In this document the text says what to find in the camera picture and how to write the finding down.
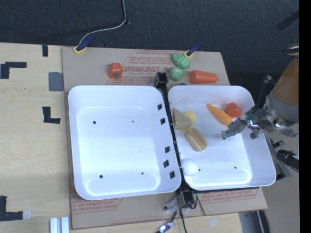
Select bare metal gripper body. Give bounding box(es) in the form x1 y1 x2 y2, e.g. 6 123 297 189
245 107 299 138

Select red orange toy pepper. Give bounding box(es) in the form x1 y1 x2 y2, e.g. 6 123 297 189
223 102 242 118

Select small orange toy carrot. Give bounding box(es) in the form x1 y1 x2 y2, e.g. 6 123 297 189
206 103 233 126

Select white plastic tray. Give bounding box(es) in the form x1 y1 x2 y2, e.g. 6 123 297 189
67 84 182 201
167 84 277 192

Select tan toy bread loaf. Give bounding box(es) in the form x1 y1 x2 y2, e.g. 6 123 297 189
184 128 208 152

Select yellow round toy slice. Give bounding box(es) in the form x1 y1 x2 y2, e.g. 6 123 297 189
181 110 197 133

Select tan toy bread wedge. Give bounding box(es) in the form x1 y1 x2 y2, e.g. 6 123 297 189
172 107 193 131

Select white toy egg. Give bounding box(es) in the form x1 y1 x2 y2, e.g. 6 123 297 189
181 158 199 177

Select large orange toy carrot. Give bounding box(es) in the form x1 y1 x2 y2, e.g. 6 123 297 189
189 69 220 85

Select green toy apple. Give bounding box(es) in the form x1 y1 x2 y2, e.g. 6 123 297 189
168 66 185 82

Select green toy grapes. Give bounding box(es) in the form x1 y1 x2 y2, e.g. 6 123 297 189
170 53 191 70

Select brown cardboard board red print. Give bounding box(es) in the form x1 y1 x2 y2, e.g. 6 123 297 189
61 47 268 230

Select orange toy pepper green stem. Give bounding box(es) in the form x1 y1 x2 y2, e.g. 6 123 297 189
108 62 123 79

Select black cylinder on white bracket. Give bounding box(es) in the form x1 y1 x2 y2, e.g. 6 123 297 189
276 149 300 173

